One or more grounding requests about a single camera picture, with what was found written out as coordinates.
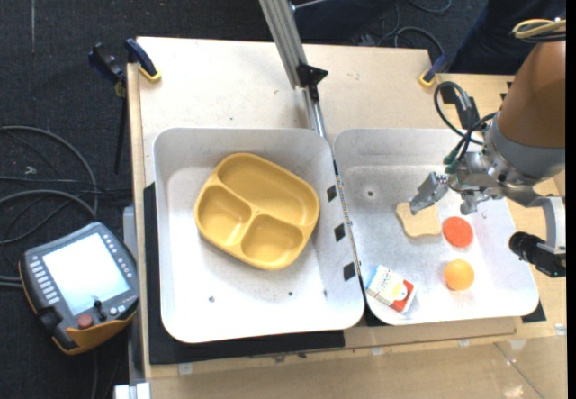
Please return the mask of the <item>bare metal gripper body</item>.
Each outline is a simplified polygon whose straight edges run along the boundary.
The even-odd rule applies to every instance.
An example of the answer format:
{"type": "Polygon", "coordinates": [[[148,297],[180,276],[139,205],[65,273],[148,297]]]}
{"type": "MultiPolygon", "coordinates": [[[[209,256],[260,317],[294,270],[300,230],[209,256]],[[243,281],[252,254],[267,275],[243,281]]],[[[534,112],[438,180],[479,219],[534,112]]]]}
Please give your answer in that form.
{"type": "Polygon", "coordinates": [[[518,188],[517,171],[498,152],[483,149],[467,152],[449,182],[463,199],[500,198],[518,188]]]}

